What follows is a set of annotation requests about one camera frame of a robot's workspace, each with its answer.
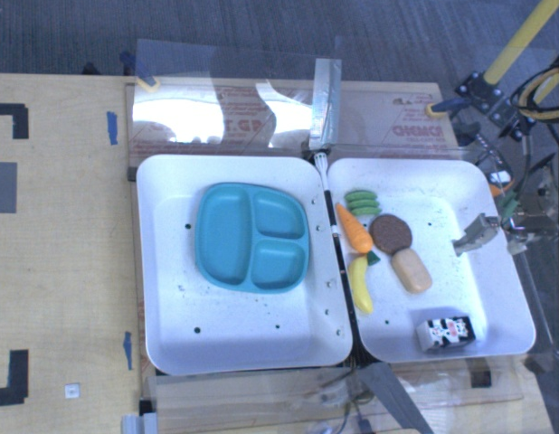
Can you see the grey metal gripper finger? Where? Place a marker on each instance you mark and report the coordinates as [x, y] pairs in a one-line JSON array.
[[482, 227], [469, 245]]

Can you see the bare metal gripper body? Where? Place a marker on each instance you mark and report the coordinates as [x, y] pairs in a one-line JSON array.
[[530, 225]]

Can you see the white plastic tray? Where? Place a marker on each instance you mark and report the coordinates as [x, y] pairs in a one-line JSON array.
[[460, 287], [243, 333]]

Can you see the beige bread roll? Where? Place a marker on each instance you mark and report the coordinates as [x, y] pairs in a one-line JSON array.
[[411, 271]]

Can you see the brown round biscuit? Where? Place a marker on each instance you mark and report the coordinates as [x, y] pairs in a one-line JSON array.
[[390, 234]]

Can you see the cow print milk carton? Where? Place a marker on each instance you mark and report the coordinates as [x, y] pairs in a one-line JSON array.
[[446, 333]]

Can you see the orange carrot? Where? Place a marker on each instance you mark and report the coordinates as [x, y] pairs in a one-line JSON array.
[[355, 232]]

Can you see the green pea pods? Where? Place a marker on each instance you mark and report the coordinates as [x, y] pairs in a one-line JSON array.
[[362, 202]]

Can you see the yellow banana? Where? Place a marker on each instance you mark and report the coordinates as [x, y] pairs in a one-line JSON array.
[[361, 285]]

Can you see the brown cardboard board red print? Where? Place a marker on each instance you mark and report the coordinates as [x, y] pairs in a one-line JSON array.
[[397, 106]]

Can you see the blue divided plate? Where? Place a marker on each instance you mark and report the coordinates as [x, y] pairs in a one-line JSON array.
[[225, 238]]

